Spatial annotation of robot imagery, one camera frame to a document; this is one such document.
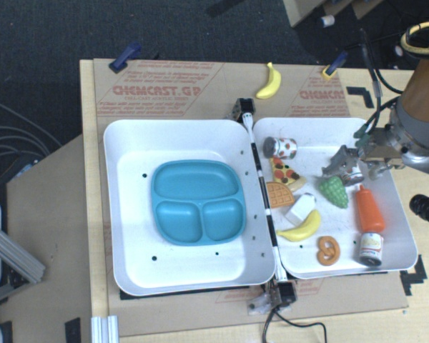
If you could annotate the small white bottle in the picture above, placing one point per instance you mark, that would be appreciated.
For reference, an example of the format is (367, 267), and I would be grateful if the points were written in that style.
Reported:
(327, 20)

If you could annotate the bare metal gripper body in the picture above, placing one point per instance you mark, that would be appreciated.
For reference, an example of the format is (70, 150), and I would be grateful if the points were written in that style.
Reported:
(380, 150)

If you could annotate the orange bottle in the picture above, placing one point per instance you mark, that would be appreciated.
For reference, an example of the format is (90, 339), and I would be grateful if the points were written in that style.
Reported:
(369, 209)

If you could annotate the yellow banana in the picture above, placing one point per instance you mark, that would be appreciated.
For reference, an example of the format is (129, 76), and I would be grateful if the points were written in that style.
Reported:
(304, 231)
(271, 82)

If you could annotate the white can with red fruit print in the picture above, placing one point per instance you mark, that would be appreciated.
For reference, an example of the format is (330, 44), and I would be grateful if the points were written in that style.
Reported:
(284, 147)

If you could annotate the brown cardboard board, red print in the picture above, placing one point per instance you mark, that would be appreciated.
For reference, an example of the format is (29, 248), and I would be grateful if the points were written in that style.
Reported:
(200, 316)

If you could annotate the brown toy waffle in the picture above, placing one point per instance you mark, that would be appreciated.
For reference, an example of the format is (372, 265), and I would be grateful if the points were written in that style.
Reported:
(278, 195)

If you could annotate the small white and red can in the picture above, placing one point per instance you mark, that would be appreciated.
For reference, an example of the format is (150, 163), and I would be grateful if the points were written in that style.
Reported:
(354, 172)

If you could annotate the brown toy pretzel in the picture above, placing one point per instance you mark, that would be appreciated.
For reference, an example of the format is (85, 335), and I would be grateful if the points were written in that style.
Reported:
(329, 259)

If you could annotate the small can with yellow label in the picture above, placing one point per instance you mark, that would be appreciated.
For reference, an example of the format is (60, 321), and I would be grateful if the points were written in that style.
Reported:
(371, 248)

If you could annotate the white toy carton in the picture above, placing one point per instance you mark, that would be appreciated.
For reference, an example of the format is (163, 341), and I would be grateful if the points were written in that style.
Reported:
(300, 209)

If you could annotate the white plastic tray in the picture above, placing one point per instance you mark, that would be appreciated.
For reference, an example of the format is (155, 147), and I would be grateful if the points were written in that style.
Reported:
(343, 223)
(136, 227)

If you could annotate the green toy grapes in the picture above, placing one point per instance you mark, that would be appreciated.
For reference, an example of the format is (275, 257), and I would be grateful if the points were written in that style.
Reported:
(334, 191)

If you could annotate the thin black and white rod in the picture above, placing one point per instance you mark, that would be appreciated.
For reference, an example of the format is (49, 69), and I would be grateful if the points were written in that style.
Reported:
(261, 181)

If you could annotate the blue divided plate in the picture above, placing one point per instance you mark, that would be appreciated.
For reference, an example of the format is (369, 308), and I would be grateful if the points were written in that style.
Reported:
(196, 181)

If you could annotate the toy pizza slice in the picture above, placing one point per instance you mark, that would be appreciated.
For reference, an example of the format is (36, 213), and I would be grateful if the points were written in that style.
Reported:
(284, 173)

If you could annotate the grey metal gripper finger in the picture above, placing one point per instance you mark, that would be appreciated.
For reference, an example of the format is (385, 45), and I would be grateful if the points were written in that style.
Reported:
(339, 161)
(353, 181)

